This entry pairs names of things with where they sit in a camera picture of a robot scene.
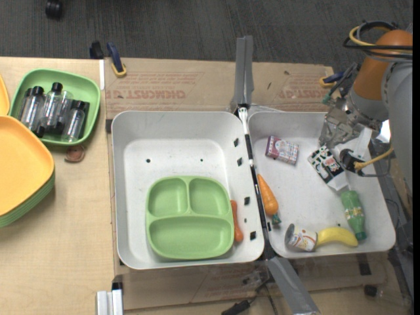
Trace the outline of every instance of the orange plate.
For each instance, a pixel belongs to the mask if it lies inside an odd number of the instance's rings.
[[[9,112],[10,109],[10,102],[7,96],[7,90],[5,82],[0,75],[0,116],[5,116]]]
[[[53,171],[44,144],[17,119],[0,115],[0,216],[36,193]]]

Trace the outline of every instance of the yellow banana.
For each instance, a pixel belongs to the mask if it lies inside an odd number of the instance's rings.
[[[331,242],[340,242],[353,247],[358,245],[356,236],[351,231],[338,226],[324,228],[318,232],[318,241],[316,242],[316,247]]]

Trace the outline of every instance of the green soda bottle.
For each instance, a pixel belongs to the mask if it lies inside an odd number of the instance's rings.
[[[345,208],[345,214],[348,225],[353,229],[357,240],[364,240],[367,238],[364,224],[365,215],[362,204],[359,201],[357,192],[354,190],[347,190],[341,194],[341,202]]]

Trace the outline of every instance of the table top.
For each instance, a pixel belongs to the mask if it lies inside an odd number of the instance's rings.
[[[0,58],[0,74],[11,99],[22,77],[36,68],[66,70],[101,85],[100,62],[50,58]],[[114,279],[112,206],[105,92],[100,113],[80,163],[64,161],[66,148],[49,146],[56,180],[48,196],[12,224],[0,228],[0,312],[3,314],[94,314],[97,291]],[[387,282],[398,285],[389,262]],[[159,290],[156,298],[164,298]],[[322,314],[399,314],[364,297],[362,286],[317,290],[311,296]],[[281,295],[272,297],[289,314]],[[220,314],[234,301],[126,311],[127,314]],[[270,300],[258,297],[247,314],[274,314]]]

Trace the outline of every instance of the toy carrot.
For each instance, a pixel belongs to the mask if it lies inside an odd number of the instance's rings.
[[[232,206],[232,213],[234,215],[234,238],[235,238],[235,242],[242,242],[243,240],[243,233],[241,231],[241,229],[239,228],[239,224],[238,224],[238,204],[236,203],[236,201],[234,200],[230,200],[230,204]]]
[[[274,197],[274,194],[268,186],[267,182],[265,182],[264,178],[260,174],[257,175],[257,178],[265,213],[267,215],[273,216],[273,224],[281,223],[281,220],[277,216],[278,203],[276,197]]]

